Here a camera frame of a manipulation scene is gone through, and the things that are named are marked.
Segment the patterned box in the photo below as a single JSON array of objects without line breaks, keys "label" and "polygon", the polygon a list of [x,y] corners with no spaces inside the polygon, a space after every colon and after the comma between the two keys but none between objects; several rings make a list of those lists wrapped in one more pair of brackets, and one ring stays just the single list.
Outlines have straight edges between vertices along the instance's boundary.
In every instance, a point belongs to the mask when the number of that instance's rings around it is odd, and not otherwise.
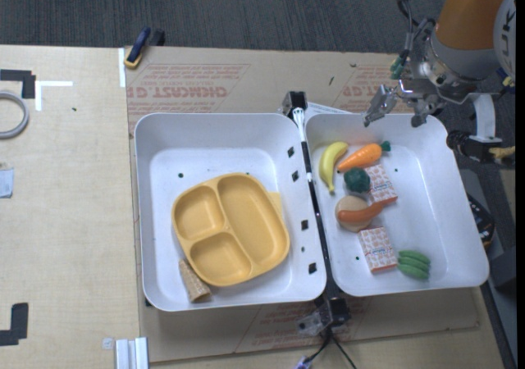
[{"label": "patterned box", "polygon": [[358,237],[372,273],[397,266],[394,249],[383,226],[361,230]]},{"label": "patterned box", "polygon": [[369,166],[365,171],[370,176],[370,199],[373,203],[387,204],[397,200],[397,193],[383,165]]}]

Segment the gray ring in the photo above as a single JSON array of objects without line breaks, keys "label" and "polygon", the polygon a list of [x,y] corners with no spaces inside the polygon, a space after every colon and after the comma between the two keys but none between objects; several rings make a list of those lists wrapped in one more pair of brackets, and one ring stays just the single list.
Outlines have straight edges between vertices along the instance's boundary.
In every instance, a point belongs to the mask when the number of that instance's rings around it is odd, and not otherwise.
[{"label": "gray ring", "polygon": [[0,131],[0,139],[11,139],[19,135],[22,132],[22,130],[27,126],[27,122],[30,118],[30,110],[27,107],[27,105],[25,105],[24,100],[13,93],[0,91],[0,99],[9,99],[14,103],[17,103],[24,112],[24,116],[22,117],[21,123],[17,125],[14,129],[8,131]]}]

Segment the dark gray carpet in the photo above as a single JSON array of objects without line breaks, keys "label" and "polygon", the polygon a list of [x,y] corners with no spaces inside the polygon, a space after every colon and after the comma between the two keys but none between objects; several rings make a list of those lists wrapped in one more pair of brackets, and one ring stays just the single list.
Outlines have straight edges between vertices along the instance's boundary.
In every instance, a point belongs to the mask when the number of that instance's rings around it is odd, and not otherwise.
[{"label": "dark gray carpet", "polygon": [[[416,17],[439,16],[445,0],[410,0]],[[407,21],[395,0],[0,0],[0,43],[83,47],[131,44],[144,25],[167,33],[166,45],[299,51],[398,52]],[[495,76],[483,86],[499,91]],[[497,136],[515,144],[515,99],[495,104]],[[475,131],[473,109],[451,106],[440,118],[448,130]],[[477,173],[504,250],[515,245],[515,224],[496,165],[458,157]],[[504,341],[490,290],[483,289],[500,351]]]}]

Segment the yellow plate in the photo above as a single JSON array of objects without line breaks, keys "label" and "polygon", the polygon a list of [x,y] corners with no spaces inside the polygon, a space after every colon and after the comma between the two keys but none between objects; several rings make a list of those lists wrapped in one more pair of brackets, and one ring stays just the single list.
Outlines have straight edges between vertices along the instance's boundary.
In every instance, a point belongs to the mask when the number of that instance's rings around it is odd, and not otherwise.
[{"label": "yellow plate", "polygon": [[290,249],[280,207],[251,175],[221,175],[182,193],[171,221],[189,264],[206,283],[229,286],[279,265]]}]

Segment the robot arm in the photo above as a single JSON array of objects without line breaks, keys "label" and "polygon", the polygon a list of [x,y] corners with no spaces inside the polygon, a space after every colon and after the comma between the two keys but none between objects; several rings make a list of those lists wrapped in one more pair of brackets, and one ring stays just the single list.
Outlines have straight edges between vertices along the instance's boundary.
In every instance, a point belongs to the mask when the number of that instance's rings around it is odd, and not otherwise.
[{"label": "robot arm", "polygon": [[[410,13],[404,11],[412,23]],[[419,24],[419,33],[427,20]],[[414,110],[412,125],[426,122],[447,103],[474,102],[478,134],[474,142],[487,144],[484,153],[499,146],[494,137],[495,117],[490,94],[477,93],[477,86],[502,67],[515,81],[516,0],[445,0],[438,21],[425,41],[421,61],[409,59],[414,34],[409,28],[404,51],[393,63],[392,78],[396,88],[382,85],[363,116],[364,125],[390,112],[398,99]],[[468,155],[491,159],[487,155]]]}]

